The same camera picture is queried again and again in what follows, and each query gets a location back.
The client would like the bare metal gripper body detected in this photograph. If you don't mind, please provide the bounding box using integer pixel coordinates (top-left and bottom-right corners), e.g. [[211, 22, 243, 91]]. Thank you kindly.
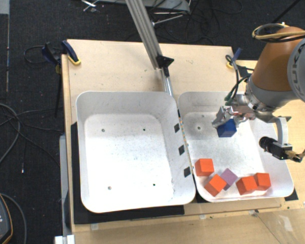
[[225, 94, 258, 122]]

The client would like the blue cube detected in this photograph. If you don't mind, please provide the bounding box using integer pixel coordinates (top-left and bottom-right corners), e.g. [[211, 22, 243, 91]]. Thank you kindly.
[[217, 118, 237, 138]]

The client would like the white plastic tray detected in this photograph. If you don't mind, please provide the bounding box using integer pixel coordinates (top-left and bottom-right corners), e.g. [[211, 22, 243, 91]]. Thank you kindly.
[[75, 90, 196, 214], [177, 91, 295, 203]]

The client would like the orange cube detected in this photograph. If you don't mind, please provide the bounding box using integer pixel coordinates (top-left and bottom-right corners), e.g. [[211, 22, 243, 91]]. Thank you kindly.
[[235, 176, 258, 196], [194, 158, 215, 177], [204, 174, 227, 197], [253, 172, 271, 192]]

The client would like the purple cube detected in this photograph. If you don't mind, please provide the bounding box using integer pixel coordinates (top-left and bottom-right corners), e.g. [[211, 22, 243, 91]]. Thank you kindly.
[[220, 168, 238, 191]]

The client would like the pale wood board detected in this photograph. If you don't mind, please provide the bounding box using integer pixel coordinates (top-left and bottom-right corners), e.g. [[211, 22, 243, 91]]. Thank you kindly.
[[66, 39, 283, 233]]

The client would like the black cylinder on white bracket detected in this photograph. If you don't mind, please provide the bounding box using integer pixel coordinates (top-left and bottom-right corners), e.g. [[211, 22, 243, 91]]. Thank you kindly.
[[259, 115, 293, 160]]

